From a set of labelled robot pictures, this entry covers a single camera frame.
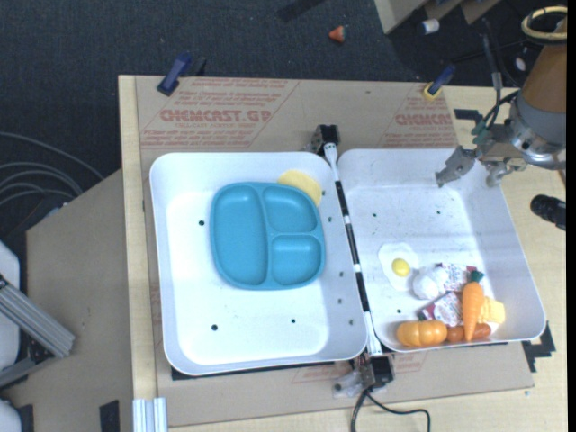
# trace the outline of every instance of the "white toy egg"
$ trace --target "white toy egg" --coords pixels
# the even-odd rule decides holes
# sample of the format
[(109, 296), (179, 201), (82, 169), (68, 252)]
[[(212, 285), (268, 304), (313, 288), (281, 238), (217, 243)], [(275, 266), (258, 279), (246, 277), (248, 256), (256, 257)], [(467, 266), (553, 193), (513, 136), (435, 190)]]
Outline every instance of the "white toy egg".
[(412, 279), (412, 291), (420, 299), (433, 300), (446, 293), (449, 273), (441, 266), (423, 267)]
[(384, 244), (378, 251), (384, 275), (399, 291), (411, 288), (411, 279), (419, 270), (418, 255), (407, 243)]

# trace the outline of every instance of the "toy carrot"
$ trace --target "toy carrot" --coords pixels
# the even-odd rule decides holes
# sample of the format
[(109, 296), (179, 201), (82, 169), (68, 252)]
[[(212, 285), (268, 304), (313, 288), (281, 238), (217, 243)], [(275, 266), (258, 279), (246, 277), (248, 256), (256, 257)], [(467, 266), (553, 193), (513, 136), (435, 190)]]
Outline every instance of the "toy carrot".
[(346, 39), (346, 29), (344, 28), (343, 25), (339, 25), (336, 29), (330, 31), (328, 33), (328, 36), (334, 41), (339, 41), (340, 43), (343, 43), (344, 40)]
[(482, 272), (472, 271), (470, 273), (470, 281), (462, 289), (464, 339), (468, 342), (473, 339), (474, 330), (484, 304), (484, 290), (479, 283), (483, 276)]

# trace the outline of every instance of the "gray cable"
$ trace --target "gray cable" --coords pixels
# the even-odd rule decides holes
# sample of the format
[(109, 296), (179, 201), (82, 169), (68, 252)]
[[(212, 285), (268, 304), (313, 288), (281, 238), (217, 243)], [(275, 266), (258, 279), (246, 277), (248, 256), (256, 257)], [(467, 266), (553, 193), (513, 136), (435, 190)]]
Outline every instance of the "gray cable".
[(76, 193), (76, 195), (80, 195), (82, 193), (82, 191), (80, 191), (80, 193), (78, 193), (77, 189), (74, 187), (74, 184), (71, 184), (65, 177), (62, 177), (62, 176), (57, 175), (55, 173), (51, 173), (50, 171), (22, 171), (20, 173), (16, 173), (15, 175), (10, 175), (7, 178), (5, 178), (3, 181), (0, 181), (0, 187), (2, 187), (3, 185), (7, 184), (10, 181), (13, 181), (14, 179), (17, 179), (17, 178), (23, 177), (23, 176), (50, 176), (50, 177), (53, 177), (55, 179), (58, 179), (60, 182), (64, 183), (68, 187), (70, 187), (72, 189), (72, 191)]
[(45, 169), (48, 171), (52, 171), (52, 172), (56, 173), (57, 175), (64, 177), (71, 185), (73, 185), (75, 188), (76, 194), (80, 195), (83, 192), (82, 187), (80, 187), (80, 184), (78, 184), (72, 177), (70, 177), (69, 175), (67, 175), (63, 171), (60, 171), (59, 169), (55, 168), (54, 166), (44, 165), (42, 163), (36, 163), (36, 162), (13, 162), (13, 163), (6, 163), (4, 165), (0, 165), (0, 170), (12, 168), (12, 167), (37, 167), (37, 168), (42, 168), (42, 169)]
[(73, 155), (68, 154), (64, 150), (60, 150), (59, 148), (54, 148), (49, 144), (44, 144), (43, 142), (36, 140), (36, 139), (33, 139), (33, 138), (28, 138), (28, 137), (22, 136), (20, 134), (9, 133), (6, 131), (0, 131), (0, 137), (9, 138), (12, 140), (23, 140), (24, 142), (28, 142), (30, 144), (34, 144), (34, 145), (39, 146), (41, 148), (50, 150), (51, 152), (57, 153), (57, 154), (61, 155), (62, 157), (66, 157), (72, 161), (75, 161), (76, 163), (78, 163), (79, 165), (86, 168), (88, 171), (90, 171), (94, 175), (96, 175), (100, 180), (104, 179), (104, 177), (102, 176), (102, 174), (99, 171), (97, 171), (96, 169), (94, 169), (93, 167), (88, 165), (86, 162), (83, 162), (79, 158), (76, 158)]
[(19, 189), (19, 188), (28, 188), (28, 189), (33, 189), (36, 192), (40, 192), (41, 194), (45, 194), (46, 190), (42, 189), (39, 185), (36, 184), (30, 184), (30, 183), (14, 183), (14, 184), (9, 184), (6, 187), (3, 187), (0, 189), (0, 194), (3, 194), (4, 192), (8, 192), (11, 191), (13, 189)]
[[(55, 190), (51, 190), (51, 189), (46, 189), (44, 192), (48, 193), (48, 194), (63, 195), (65, 197), (69, 197), (70, 200), (74, 198), (74, 196), (71, 195), (70, 193), (63, 192), (63, 191), (55, 191)], [(6, 203), (8, 203), (8, 202), (10, 202), (16, 198), (24, 197), (26, 195), (38, 194), (38, 193), (39, 193), (38, 191), (25, 191), (25, 192), (15, 193), (14, 195), (10, 195), (9, 197), (6, 197), (2, 201), (0, 201), (0, 206), (6, 204)]]

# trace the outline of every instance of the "toy food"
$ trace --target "toy food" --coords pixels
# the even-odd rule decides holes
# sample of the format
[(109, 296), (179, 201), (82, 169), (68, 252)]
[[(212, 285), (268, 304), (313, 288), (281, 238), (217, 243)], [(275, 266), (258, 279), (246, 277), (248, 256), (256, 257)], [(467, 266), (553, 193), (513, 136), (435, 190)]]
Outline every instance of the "toy food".
[(289, 169), (278, 178), (278, 184), (291, 185), (306, 193), (316, 206), (320, 205), (322, 198), (322, 187), (313, 177), (306, 175), (302, 171)]
[(473, 339), (474, 330), (484, 304), (484, 289), (480, 285), (482, 277), (482, 273), (473, 271), (470, 274), (470, 282), (462, 289), (462, 320), (466, 341)]
[[(488, 323), (478, 323), (474, 329), (472, 339), (487, 338), (492, 332), (492, 328)], [(458, 325), (457, 327), (448, 327), (448, 335), (446, 336), (448, 342), (461, 342), (464, 341), (464, 326)]]
[(484, 296), (484, 304), (480, 309), (479, 323), (491, 321), (493, 323), (504, 323), (506, 320), (506, 309), (504, 304), (495, 299)]
[(396, 329), (396, 338), (407, 347), (428, 347), (443, 343), (448, 335), (446, 324), (440, 320), (410, 320)]

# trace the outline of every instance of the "toy fried egg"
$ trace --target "toy fried egg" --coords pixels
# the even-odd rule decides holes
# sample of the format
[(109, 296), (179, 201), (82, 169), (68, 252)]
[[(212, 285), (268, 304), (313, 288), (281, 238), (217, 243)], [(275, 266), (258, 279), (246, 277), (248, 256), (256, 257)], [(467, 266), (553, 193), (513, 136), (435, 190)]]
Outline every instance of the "toy fried egg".
[(378, 259), (384, 275), (399, 291), (411, 288), (411, 279), (418, 273), (418, 255), (407, 243), (385, 243), (378, 251)]

